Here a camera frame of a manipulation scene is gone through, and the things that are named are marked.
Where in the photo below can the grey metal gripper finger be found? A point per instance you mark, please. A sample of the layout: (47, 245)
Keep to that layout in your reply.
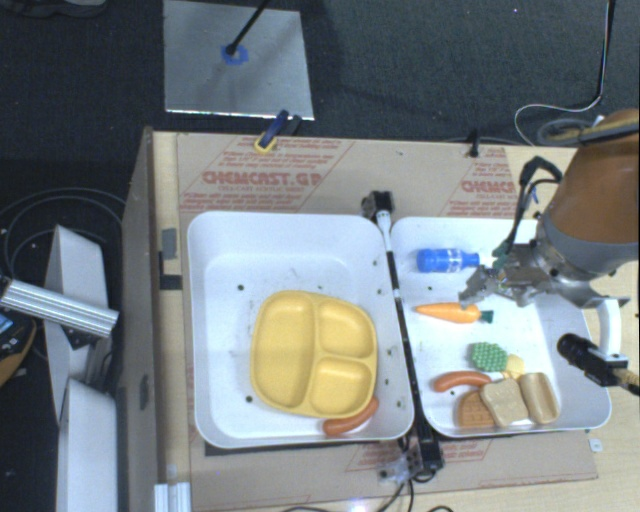
(472, 295)
(484, 274)

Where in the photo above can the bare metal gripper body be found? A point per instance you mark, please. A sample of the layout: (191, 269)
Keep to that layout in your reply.
(530, 277)

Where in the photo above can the yellow divided plate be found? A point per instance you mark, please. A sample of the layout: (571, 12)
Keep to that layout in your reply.
(290, 345)

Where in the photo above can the green grapes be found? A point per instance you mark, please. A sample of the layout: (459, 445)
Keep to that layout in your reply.
(488, 356)

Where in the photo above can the orange carrot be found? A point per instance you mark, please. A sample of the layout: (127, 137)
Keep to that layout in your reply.
(447, 312)

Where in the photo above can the brown waffle biscuit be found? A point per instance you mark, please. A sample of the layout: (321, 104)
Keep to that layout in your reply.
(470, 412)

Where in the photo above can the small yellow toy food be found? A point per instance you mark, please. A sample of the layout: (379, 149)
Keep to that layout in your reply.
(515, 365)

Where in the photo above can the tan bread roll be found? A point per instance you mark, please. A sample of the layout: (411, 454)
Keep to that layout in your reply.
(540, 397)

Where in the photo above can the tan bread slice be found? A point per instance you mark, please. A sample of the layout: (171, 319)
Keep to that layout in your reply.
(505, 402)

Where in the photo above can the black cylinder on white bracket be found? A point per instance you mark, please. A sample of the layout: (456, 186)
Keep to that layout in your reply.
(582, 352)

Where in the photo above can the orange-red sausage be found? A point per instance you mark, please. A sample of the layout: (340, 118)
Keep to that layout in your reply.
(457, 381)
(350, 422)

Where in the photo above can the blue bottle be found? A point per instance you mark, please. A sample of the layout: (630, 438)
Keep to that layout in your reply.
(440, 260)

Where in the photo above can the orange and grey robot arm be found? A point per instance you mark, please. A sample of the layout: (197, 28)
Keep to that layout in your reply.
(595, 190)

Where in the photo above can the brown cardboard board red print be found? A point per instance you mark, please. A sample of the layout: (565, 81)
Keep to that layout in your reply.
(300, 170)

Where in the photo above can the thin black and white rod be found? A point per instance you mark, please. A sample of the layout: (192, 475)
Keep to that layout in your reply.
(400, 305)

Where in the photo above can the white plastic tray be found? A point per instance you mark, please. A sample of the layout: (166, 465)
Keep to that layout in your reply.
(225, 280)
(520, 335)

